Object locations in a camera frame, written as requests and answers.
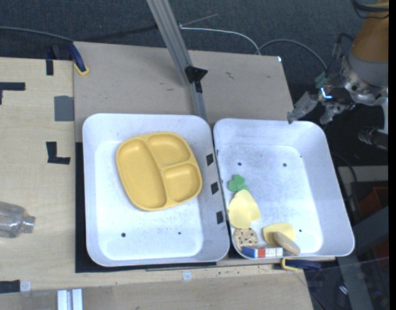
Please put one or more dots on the pale brown flat board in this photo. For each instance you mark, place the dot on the pale brown flat board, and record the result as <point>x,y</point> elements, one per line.
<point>133,79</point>

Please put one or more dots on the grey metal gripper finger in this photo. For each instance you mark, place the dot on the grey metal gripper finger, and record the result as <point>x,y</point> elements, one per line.
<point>301,107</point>
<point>329,115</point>

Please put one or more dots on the blue white red carton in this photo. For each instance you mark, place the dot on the blue white red carton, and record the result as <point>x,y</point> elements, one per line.
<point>262,252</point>

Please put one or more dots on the clear plastic bottle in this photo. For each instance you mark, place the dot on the clear plastic bottle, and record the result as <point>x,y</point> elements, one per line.
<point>7,218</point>

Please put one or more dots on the brown chocolate chip biscuit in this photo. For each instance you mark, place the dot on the brown chocolate chip biscuit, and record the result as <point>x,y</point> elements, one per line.
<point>244,237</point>

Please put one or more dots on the white plastic tray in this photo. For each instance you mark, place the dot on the white plastic tray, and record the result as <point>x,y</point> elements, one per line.
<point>146,237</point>
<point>281,192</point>

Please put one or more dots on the green toy broccoli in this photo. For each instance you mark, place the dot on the green toy broccoli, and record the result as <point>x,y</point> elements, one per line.
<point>237,184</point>

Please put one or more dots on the yellow divided plate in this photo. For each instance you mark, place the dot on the yellow divided plate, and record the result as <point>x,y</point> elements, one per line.
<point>139,173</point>

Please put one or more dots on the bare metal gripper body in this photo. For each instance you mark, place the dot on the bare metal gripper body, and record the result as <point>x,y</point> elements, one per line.
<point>357,87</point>

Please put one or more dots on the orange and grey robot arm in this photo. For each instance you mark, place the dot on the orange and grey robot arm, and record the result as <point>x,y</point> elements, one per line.
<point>370,40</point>

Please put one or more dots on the tan oval bread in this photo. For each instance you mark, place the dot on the tan oval bread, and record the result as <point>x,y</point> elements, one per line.
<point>286,242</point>

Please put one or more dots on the black cylinder on white bracket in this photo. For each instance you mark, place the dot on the black cylinder on white bracket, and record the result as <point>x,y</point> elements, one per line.
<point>372,137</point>

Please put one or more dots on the pale yellow chip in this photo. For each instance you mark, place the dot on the pale yellow chip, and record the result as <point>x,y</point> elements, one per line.
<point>239,213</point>
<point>252,203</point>
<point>276,229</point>

